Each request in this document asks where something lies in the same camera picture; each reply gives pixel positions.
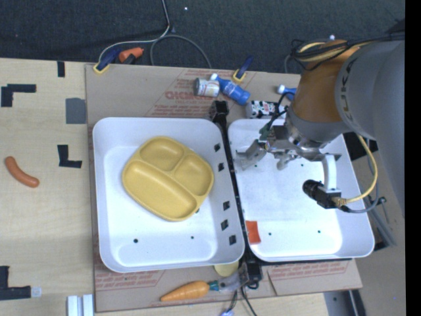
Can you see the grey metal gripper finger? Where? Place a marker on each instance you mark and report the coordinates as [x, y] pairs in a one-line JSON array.
[[255, 151], [283, 161]]

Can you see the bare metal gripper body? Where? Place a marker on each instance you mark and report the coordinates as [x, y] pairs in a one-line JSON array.
[[297, 145]]

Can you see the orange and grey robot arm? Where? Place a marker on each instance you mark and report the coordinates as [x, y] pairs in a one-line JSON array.
[[315, 91]]

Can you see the black and white cow-print carton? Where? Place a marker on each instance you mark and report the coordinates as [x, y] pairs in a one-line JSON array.
[[263, 109]]

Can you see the white plastic tray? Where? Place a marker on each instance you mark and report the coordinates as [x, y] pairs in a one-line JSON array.
[[289, 216], [158, 242]]

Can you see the blue bottle white cap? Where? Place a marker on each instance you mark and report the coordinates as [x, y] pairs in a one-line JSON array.
[[285, 91], [233, 90]]

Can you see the small white can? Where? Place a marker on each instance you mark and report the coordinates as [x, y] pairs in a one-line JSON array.
[[206, 88]]

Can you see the yellow divided plate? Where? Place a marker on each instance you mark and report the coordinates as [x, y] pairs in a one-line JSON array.
[[164, 179]]

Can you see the pale yellow round biscuit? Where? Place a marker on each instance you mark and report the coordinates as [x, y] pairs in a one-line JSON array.
[[226, 269]]

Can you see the brown cardboard board red print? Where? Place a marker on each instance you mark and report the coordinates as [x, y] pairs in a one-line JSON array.
[[131, 91]]

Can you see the orange carrot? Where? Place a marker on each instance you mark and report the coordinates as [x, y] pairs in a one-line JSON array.
[[187, 291]]

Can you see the orange sausage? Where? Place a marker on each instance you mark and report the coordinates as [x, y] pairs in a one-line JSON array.
[[19, 174]]

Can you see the black cylinder on white bracket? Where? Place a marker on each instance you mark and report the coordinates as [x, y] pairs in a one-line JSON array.
[[320, 193]]

